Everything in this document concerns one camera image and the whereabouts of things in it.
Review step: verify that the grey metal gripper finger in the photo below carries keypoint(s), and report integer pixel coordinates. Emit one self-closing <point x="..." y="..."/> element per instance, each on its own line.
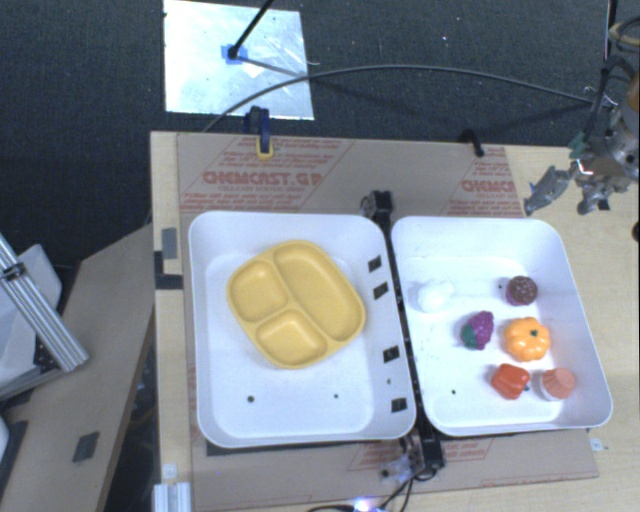
<point x="546" y="191"/>
<point x="591" y="200"/>

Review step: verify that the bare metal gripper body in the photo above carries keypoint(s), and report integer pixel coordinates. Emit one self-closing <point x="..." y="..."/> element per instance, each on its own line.
<point x="612" y="162"/>

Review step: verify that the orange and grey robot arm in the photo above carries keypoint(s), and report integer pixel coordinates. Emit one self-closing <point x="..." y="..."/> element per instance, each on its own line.
<point x="635" y="95"/>

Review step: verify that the dark red toy berry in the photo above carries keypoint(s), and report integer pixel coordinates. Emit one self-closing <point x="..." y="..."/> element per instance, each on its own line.
<point x="521" y="291"/>

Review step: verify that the orange toy pumpkin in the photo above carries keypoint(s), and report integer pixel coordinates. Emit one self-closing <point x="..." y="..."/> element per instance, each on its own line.
<point x="527" y="340"/>

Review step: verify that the purple toy grapes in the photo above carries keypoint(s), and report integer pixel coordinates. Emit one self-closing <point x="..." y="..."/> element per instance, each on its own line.
<point x="481" y="327"/>

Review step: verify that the white toy garlic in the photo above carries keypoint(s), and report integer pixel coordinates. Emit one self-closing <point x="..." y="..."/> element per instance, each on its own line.
<point x="432" y="296"/>

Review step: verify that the pink toy cupcake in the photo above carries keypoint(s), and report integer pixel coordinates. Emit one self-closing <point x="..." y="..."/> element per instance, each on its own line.
<point x="557" y="384"/>

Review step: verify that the thin black rod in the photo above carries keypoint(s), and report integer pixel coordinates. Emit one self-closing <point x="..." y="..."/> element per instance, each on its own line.
<point x="402" y="315"/>

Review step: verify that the red toy bell pepper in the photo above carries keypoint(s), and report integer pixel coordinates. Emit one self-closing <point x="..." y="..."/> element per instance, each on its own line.
<point x="510" y="382"/>

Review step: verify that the white plastic tray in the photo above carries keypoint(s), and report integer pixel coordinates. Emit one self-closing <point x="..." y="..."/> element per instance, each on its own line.
<point x="450" y="400"/>
<point x="280" y="400"/>

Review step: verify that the brown cardboard board red print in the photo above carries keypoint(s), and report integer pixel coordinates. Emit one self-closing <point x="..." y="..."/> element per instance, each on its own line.
<point x="300" y="170"/>

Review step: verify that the yellow divided plate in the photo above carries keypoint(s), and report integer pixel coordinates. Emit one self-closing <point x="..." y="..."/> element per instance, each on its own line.
<point x="310" y="285"/>

